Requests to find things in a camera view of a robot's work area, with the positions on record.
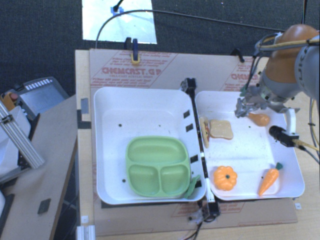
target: wire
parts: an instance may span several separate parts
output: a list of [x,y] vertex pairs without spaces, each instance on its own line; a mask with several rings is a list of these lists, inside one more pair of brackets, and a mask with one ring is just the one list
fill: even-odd
[[298,146],[297,148],[307,152],[320,165],[320,161],[316,158],[316,156],[312,154],[309,150],[307,150],[304,146]]
[[314,105],[316,103],[316,100],[310,98],[310,106],[309,106],[309,125],[310,125],[310,132],[311,132],[311,138],[313,141],[314,146],[316,147],[317,145],[320,146],[319,140],[316,137],[316,132],[315,132],[315,124],[313,123],[313,113],[314,113]]
[[290,41],[290,42],[281,42],[271,45],[257,45],[257,49],[260,52],[272,52],[278,50],[285,50],[297,47],[304,47],[309,45],[319,45],[320,39],[309,39],[309,40],[300,40],[300,41]]
[[77,217],[73,219],[71,227],[69,228],[69,230],[67,231],[67,233],[65,234],[65,236],[64,236],[64,238],[62,240],[66,240],[71,235],[71,233],[74,230],[76,224],[77,224]]
[[250,73],[249,73],[249,77],[248,77],[248,81],[246,82],[245,86],[244,86],[244,89],[247,90],[248,87],[249,87],[249,84],[250,84],[250,81],[252,79],[252,77],[254,76],[256,70],[257,70],[257,66],[259,64],[259,61],[261,60],[263,56],[259,56],[257,61],[256,61],[256,57],[254,56],[253,57],[253,61],[252,61],[252,64],[251,64],[251,69],[250,69]]
[[278,35],[278,33],[265,35],[259,42],[257,42],[257,44],[262,45],[262,44],[264,44],[266,42],[274,40],[277,37],[277,35]]
[[280,31],[283,32],[283,29],[278,29],[278,28],[271,28],[271,27],[265,27],[265,26],[256,26],[256,25],[251,25],[251,24],[245,24],[245,23],[238,23],[238,22],[233,22],[233,21],[227,21],[227,20],[221,20],[221,19],[214,19],[214,18],[207,18],[207,17],[201,17],[201,16],[194,16],[194,15],[189,15],[189,14],[184,14],[184,13],[179,13],[179,12],[172,12],[172,11],[164,11],[164,10],[153,10],[153,9],[137,9],[137,10],[128,10],[124,11],[118,14],[113,15],[111,18],[107,19],[99,29],[99,32],[96,36],[95,40],[95,48],[97,49],[98,47],[98,40],[99,36],[104,29],[104,27],[113,19],[120,17],[122,15],[126,14],[132,14],[132,13],[158,13],[158,14],[167,14],[167,15],[174,15],[174,16],[181,16],[181,17],[187,17],[187,18],[193,18],[193,19],[198,19],[198,20],[204,20],[204,21],[210,21],[210,22],[217,22],[217,23],[223,23],[223,24],[230,24],[230,25],[237,25],[237,26],[243,26],[243,27],[248,27],[248,28],[255,28],[255,29],[261,29],[261,30],[271,30],[271,31]]
[[298,146],[306,146],[306,147],[311,148],[311,149],[313,149],[315,151],[320,151],[320,149],[318,147],[312,146],[312,145],[310,145],[308,143],[305,143],[304,141],[302,141],[300,139],[293,139],[292,142],[297,144]]
[[66,206],[66,208],[60,212],[60,217],[71,207],[71,205],[74,203],[75,200],[77,200],[79,197],[79,193],[69,202],[69,204]]
[[192,235],[188,236],[187,238],[185,238],[185,239],[183,239],[183,240],[189,240],[189,239],[191,239],[192,237],[194,237],[192,240],[196,240],[197,237],[198,237],[198,234],[199,234],[199,231],[200,231],[201,226],[202,226],[202,222],[199,223],[196,231],[195,231]]
[[303,0],[302,20],[301,20],[301,23],[302,23],[302,24],[305,24],[306,11],[307,11],[307,3],[308,3],[308,0]]

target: toy carrot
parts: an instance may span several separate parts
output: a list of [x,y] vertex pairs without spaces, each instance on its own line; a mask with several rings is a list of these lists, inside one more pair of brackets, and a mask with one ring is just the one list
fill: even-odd
[[262,194],[275,183],[276,179],[279,177],[279,170],[281,168],[283,168],[283,165],[277,162],[275,168],[268,170],[260,186],[259,196],[262,196]]

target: black backdrop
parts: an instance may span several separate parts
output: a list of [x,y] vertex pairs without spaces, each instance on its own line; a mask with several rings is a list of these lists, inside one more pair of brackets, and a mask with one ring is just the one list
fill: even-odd
[[[151,0],[153,9],[242,22],[276,29],[301,23],[303,0]],[[319,29],[319,0],[308,0],[305,23]],[[189,19],[154,16],[157,44],[145,51],[228,55],[274,31]],[[75,93],[75,50],[94,41],[82,38],[82,0],[0,0],[0,93],[16,83],[53,76]],[[99,42],[123,49],[123,43]]]

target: green divided plate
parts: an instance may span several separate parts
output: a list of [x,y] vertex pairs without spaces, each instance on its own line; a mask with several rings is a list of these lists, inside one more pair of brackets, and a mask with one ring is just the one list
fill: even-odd
[[185,145],[166,136],[130,141],[125,154],[129,185],[144,197],[175,197],[187,191],[191,172]]

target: black cable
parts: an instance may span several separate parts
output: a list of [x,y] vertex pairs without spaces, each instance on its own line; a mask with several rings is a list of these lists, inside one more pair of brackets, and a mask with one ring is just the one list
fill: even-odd
[[303,0],[301,24],[305,24],[305,18],[306,18],[306,12],[307,12],[307,3],[308,3],[308,0]]
[[316,158],[316,156],[314,154],[312,154],[309,150],[307,150],[304,146],[298,146],[298,149],[307,152],[319,165],[320,165],[320,161]]
[[61,218],[62,215],[71,207],[71,205],[73,204],[73,202],[74,202],[75,200],[77,200],[78,196],[79,196],[79,193],[69,202],[69,204],[66,206],[66,208],[65,208],[63,211],[60,212],[60,216],[59,216],[60,218]]
[[263,46],[264,43],[266,43],[266,39],[271,39],[274,40],[278,34],[273,33],[273,34],[267,34],[263,38],[261,38],[256,44],[255,44],[255,51],[254,51],[254,56],[258,56],[261,52],[259,51],[259,47]]
[[112,21],[113,19],[120,17],[122,15],[126,14],[132,14],[132,13],[159,13],[159,14],[168,14],[168,15],[175,15],[175,16],[181,16],[181,17],[187,17],[187,18],[193,18],[193,19],[198,19],[198,20],[204,20],[204,21],[210,21],[210,22],[217,22],[217,23],[223,23],[223,24],[230,24],[230,25],[237,25],[237,26],[243,26],[243,27],[248,27],[248,28],[255,28],[255,29],[261,29],[261,30],[271,30],[271,31],[279,31],[283,32],[283,29],[277,29],[277,28],[271,28],[271,27],[264,27],[264,26],[256,26],[256,25],[251,25],[251,24],[245,24],[245,23],[238,23],[238,22],[233,22],[233,21],[227,21],[227,20],[221,20],[221,19],[214,19],[214,18],[207,18],[207,17],[201,17],[201,16],[194,16],[194,15],[189,15],[189,14],[184,14],[184,13],[179,13],[179,12],[171,12],[171,11],[164,11],[164,10],[152,10],[152,9],[137,9],[137,10],[128,10],[124,11],[121,13],[118,13],[116,15],[113,15],[111,18],[107,19],[99,29],[99,32],[96,36],[95,40],[95,48],[97,49],[98,47],[98,40],[99,36],[104,29],[104,27],[108,24],[108,22]]
[[70,236],[76,224],[77,224],[77,218],[74,218],[72,221],[71,227],[69,228],[69,230],[67,231],[67,233],[65,234],[62,240],[66,240]]
[[210,216],[204,220],[205,223],[211,223],[216,220],[216,216]]
[[183,239],[183,240],[189,240],[189,239],[191,239],[192,237],[194,237],[192,240],[196,240],[197,237],[198,237],[198,234],[199,234],[199,231],[200,231],[201,226],[202,226],[202,222],[199,223],[196,231],[195,231],[192,235],[188,236],[187,238],[185,238],[185,239]]
[[250,82],[251,82],[251,79],[252,79],[252,77],[254,76],[254,74],[255,74],[255,72],[256,72],[256,69],[257,69],[257,66],[258,66],[258,64],[259,64],[259,61],[261,60],[262,57],[263,57],[263,56],[259,56],[258,59],[257,59],[257,61],[256,61],[256,58],[257,58],[257,57],[253,56],[253,61],[252,61],[252,64],[251,64],[251,68],[250,68],[250,72],[249,72],[249,77],[248,77],[248,80],[247,80],[247,82],[246,82],[246,84],[245,84],[245,86],[244,86],[244,90],[247,90],[247,89],[248,89],[249,84],[250,84]]
[[[309,126],[310,126],[310,134],[311,134],[311,139],[313,142],[313,145],[316,147],[317,143],[315,140],[315,136],[314,136],[314,131],[313,131],[313,123],[312,123],[312,103],[313,103],[313,99],[310,98],[310,104],[309,104]],[[316,151],[318,158],[320,159],[320,154],[319,151]]]

